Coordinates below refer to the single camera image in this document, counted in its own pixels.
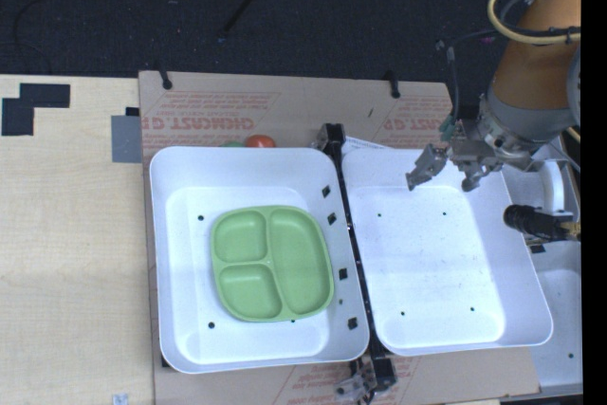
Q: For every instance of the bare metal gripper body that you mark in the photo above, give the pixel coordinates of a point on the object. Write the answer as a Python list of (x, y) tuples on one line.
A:
[(493, 146)]

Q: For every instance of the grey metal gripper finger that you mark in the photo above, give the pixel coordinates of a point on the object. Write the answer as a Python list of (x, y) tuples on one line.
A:
[(423, 169), (475, 178)]

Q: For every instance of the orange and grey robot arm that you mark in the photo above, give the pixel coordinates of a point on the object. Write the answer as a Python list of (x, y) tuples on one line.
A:
[(536, 61)]

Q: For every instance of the thin black rod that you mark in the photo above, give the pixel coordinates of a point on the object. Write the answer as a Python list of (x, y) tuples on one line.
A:
[(353, 232)]

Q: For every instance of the white plastic tray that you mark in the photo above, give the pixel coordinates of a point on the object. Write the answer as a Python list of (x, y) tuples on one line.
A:
[(450, 270), (189, 251)]

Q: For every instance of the brown cardboard board red print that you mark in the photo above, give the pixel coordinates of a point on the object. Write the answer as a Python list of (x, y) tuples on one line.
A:
[(294, 114)]

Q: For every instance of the red tomato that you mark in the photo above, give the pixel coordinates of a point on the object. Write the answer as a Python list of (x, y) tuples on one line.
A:
[(260, 141)]

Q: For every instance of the green divided plate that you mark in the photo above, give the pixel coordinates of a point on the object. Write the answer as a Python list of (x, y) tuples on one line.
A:
[(271, 263)]

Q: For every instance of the black cylinder on white bracket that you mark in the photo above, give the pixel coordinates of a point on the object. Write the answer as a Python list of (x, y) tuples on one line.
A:
[(540, 213)]

